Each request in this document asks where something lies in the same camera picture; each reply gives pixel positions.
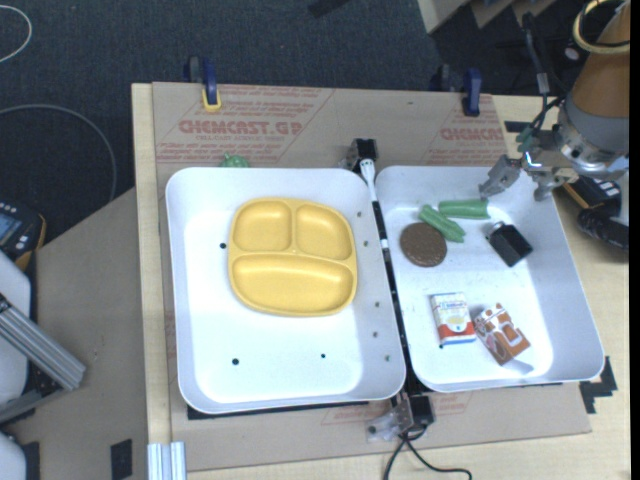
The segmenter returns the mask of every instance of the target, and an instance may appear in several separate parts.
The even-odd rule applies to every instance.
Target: snack package
[[[530,346],[501,304],[485,309],[473,323],[476,334],[501,366]]]
[[[438,327],[440,345],[475,341],[476,333],[463,293],[432,295],[431,308]]]

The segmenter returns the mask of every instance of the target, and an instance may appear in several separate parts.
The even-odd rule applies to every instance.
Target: white cable
[[[107,148],[107,152],[109,153],[109,160],[111,161],[112,180],[111,180],[111,192],[109,194],[109,202],[113,201],[113,199],[116,197],[116,186],[118,182],[118,166],[116,164],[116,156],[115,156],[115,153],[113,152],[113,148],[111,147],[111,144],[109,144],[109,140],[107,139],[105,134],[102,132],[102,130],[100,130],[100,128],[98,128],[93,121],[89,120],[88,118],[84,117],[82,114],[79,114],[78,112],[75,112],[65,107],[60,107],[58,105],[49,105],[46,103],[30,103],[27,105],[17,105],[15,107],[0,109],[0,117],[7,114],[11,114],[13,112],[22,112],[24,110],[52,110],[55,112],[62,112],[63,114],[68,114],[72,117],[75,117],[76,119],[79,119],[80,121],[85,123],[87,126],[89,126],[91,129],[93,129],[94,132],[96,132],[96,134],[100,137],[100,140],[102,140],[104,146]]]
[[[15,50],[14,52],[10,53],[9,55],[0,58],[0,63],[2,63],[4,61],[6,61],[6,60],[12,59],[13,57],[18,55],[22,50],[24,50],[27,47],[27,45],[31,41],[31,36],[33,35],[33,25],[31,25],[31,20],[29,19],[29,16],[27,16],[24,12],[22,12],[20,9],[17,9],[16,7],[11,7],[10,5],[2,5],[2,4],[0,4],[0,9],[5,9],[7,11],[17,12],[20,16],[22,16],[22,18],[24,18],[24,20],[27,22],[27,27],[29,28],[29,31],[27,33],[27,38],[24,40],[22,45],[17,50]]]

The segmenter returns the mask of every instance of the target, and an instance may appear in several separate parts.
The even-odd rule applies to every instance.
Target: brown cookie
[[[435,267],[447,255],[447,243],[436,228],[426,222],[408,225],[400,234],[400,248],[411,263]]]

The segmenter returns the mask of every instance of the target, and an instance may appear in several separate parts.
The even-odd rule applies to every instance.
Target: green toy vegetable
[[[488,219],[488,199],[462,199],[460,201],[441,201],[438,205],[440,213],[446,217],[460,219]]]
[[[462,229],[458,223],[431,208],[431,206],[424,205],[418,217],[420,220],[440,231],[446,240],[459,243],[464,242],[464,235],[466,234],[464,229]]]
[[[224,160],[220,164],[220,167],[249,167],[249,162],[240,155],[229,155],[229,153],[225,153]]]

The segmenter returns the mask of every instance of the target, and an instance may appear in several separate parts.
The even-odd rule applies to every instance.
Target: screen
[[[0,213],[0,246],[5,245],[13,232],[20,227],[20,224],[22,222],[18,219]]]

